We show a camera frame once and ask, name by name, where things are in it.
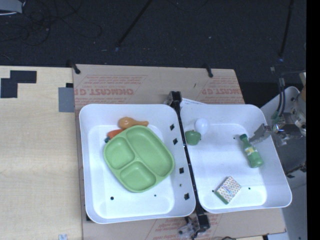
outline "green plate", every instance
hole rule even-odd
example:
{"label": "green plate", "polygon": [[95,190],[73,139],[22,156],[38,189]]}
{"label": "green plate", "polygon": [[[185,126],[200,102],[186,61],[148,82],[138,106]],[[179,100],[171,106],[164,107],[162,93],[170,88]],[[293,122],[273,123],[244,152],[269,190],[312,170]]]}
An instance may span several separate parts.
{"label": "green plate", "polygon": [[175,159],[148,127],[135,125],[109,140],[103,157],[115,177],[129,191],[141,193],[169,176]]}

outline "white plastic object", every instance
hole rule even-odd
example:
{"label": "white plastic object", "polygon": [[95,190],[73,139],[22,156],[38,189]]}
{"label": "white plastic object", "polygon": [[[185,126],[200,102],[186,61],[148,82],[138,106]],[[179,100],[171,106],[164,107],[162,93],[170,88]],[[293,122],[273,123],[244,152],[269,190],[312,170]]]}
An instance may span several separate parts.
{"label": "white plastic object", "polygon": [[[148,121],[150,128],[174,157],[173,172],[153,188],[127,190],[107,166],[103,149],[106,134],[118,129],[118,120]],[[164,104],[89,104],[79,114],[85,209],[99,224],[185,217],[196,206],[179,120]]]}
{"label": "white plastic object", "polygon": [[[249,137],[267,124],[263,112],[250,104],[190,104],[181,109],[184,131],[194,128],[195,121],[206,118],[209,131],[195,145],[188,145],[201,206],[213,214],[283,208],[292,201],[292,193],[272,137],[255,145],[264,164],[251,168],[239,140]],[[226,178],[232,176],[241,189],[230,203],[224,204],[214,193]]]}
{"label": "white plastic object", "polygon": [[210,128],[210,122],[206,118],[199,118],[194,123],[194,130],[204,136]]}

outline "white egg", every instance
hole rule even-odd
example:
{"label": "white egg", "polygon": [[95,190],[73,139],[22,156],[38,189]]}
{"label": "white egg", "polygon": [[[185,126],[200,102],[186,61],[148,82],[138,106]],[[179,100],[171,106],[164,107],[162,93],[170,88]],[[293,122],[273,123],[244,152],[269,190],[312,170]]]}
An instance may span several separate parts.
{"label": "white egg", "polygon": [[199,118],[194,123],[194,129],[196,132],[200,133],[201,136],[205,135],[210,127],[210,122],[208,119]]}

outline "cardboard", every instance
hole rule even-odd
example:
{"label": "cardboard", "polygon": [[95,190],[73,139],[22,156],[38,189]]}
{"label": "cardboard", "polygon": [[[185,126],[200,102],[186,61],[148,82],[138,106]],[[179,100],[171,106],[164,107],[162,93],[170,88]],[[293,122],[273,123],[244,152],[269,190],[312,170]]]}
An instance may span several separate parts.
{"label": "cardboard", "polygon": [[[162,104],[171,91],[180,91],[183,98],[206,104],[244,104],[235,71],[212,69],[213,77],[209,77],[205,68],[76,66],[80,70],[80,74],[73,72],[73,86],[83,239],[179,240],[178,228],[186,224],[183,217],[112,224],[87,220],[79,111],[87,104]],[[208,213],[208,217],[211,227],[197,239],[243,238],[285,231],[281,210],[277,208]]]}

